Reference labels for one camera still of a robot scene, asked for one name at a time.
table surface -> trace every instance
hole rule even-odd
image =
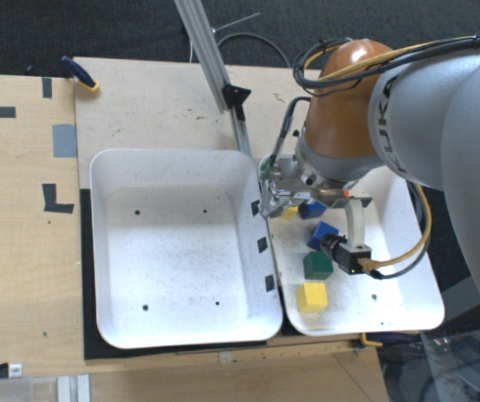
[[[110,61],[97,60],[96,63],[108,65]],[[0,75],[0,106],[15,107],[17,113],[14,119],[0,118],[0,363],[21,363],[26,376],[115,373],[223,363],[222,353],[217,351],[92,361],[83,358],[79,193],[81,188],[88,187],[85,168],[96,148],[119,147],[126,139],[130,139],[133,147],[235,148],[230,120],[218,113],[202,70],[196,64],[175,64],[174,67],[169,63],[154,64],[166,64],[168,70],[193,66],[189,67],[192,71],[182,91],[183,100],[190,97],[194,105],[180,109],[174,107],[174,102],[179,102],[174,97],[168,103],[163,98],[157,100],[170,91],[171,80],[154,80],[152,108],[148,102],[141,103],[142,91],[147,87],[142,84],[138,90],[130,85],[123,91],[120,107],[107,112],[122,119],[119,125],[114,121],[101,121],[93,126],[96,121],[78,120],[82,108],[100,107],[100,101],[73,80],[52,79],[53,94],[47,98],[43,96],[43,82],[39,77]],[[255,80],[262,69],[229,67],[228,70],[234,83],[236,79]],[[247,126],[255,159],[267,154],[268,144],[273,145],[280,129],[287,103],[302,93],[298,87],[294,88],[287,70],[267,70],[274,76],[275,83],[263,91],[253,88],[245,103],[248,121],[253,121]],[[122,85],[124,79],[117,80]],[[107,93],[107,85],[103,85],[99,94]],[[130,114],[137,119],[138,112],[145,106],[149,115],[147,123],[152,129],[142,132],[135,129],[135,124],[130,131]],[[175,109],[176,117],[152,121],[152,113],[170,112],[171,108]],[[93,113],[93,117],[99,118],[99,115],[100,112]],[[191,122],[184,127],[191,132],[187,141],[186,137],[178,136],[178,122],[173,123],[174,119]],[[78,158],[54,155],[53,126],[64,124],[76,125]],[[94,131],[95,135],[82,135],[85,130]],[[209,130],[218,132],[211,137],[214,140],[210,144],[207,143]],[[89,141],[82,144],[83,138]],[[285,149],[287,147],[292,147],[292,140],[286,141]],[[73,204],[72,213],[44,211],[43,184],[46,183],[56,184],[57,202]],[[333,356],[350,351],[351,342],[357,337],[357,334],[323,338],[276,336],[268,341],[267,347],[234,350],[227,359],[235,363],[262,358],[286,361]],[[373,362],[369,368],[377,368],[377,377],[380,377],[378,364]]]

metal bar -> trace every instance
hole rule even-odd
[[[238,149],[251,157],[245,123],[238,119],[236,109],[229,109],[225,102],[223,88],[230,85],[230,79],[203,4],[200,0],[174,0],[174,2],[188,32],[189,39],[193,43],[219,111],[221,113],[230,112]]]

black clamp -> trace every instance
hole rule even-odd
[[[223,96],[225,97],[225,103],[229,109],[234,108],[236,110],[236,117],[239,121],[245,120],[245,113],[243,112],[243,103],[247,100],[251,90],[246,88],[240,88],[239,86],[225,85],[223,87]]]

black connector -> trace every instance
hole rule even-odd
[[[338,264],[342,271],[351,276],[363,274],[363,267],[359,264],[359,259],[369,259],[371,251],[366,247],[354,247],[352,251],[346,246],[347,242],[348,240],[341,235],[327,234],[320,241],[320,248]]]

wooden table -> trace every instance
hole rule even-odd
[[[21,363],[24,377],[92,374],[93,400],[129,400],[130,392],[150,388],[166,400],[192,391],[209,400],[205,390],[222,399],[261,392],[268,400],[297,400],[297,392],[308,391],[388,400],[375,349],[353,348],[359,335],[276,336],[263,348],[85,361],[78,170],[92,148],[82,155],[78,138],[79,158],[56,157],[53,134],[53,126],[76,123],[75,91],[85,92],[55,78],[48,97],[45,81],[0,75],[0,107],[16,111],[14,118],[0,117],[0,363]],[[281,115],[286,98],[268,94]],[[279,123],[271,123],[273,131]],[[84,125],[78,122],[78,136]],[[117,128],[107,129],[115,134]],[[252,138],[272,145],[273,131]],[[229,138],[221,141],[231,145]],[[258,153],[258,141],[251,142]],[[56,185],[58,203],[74,205],[72,213],[44,210],[47,183]]]

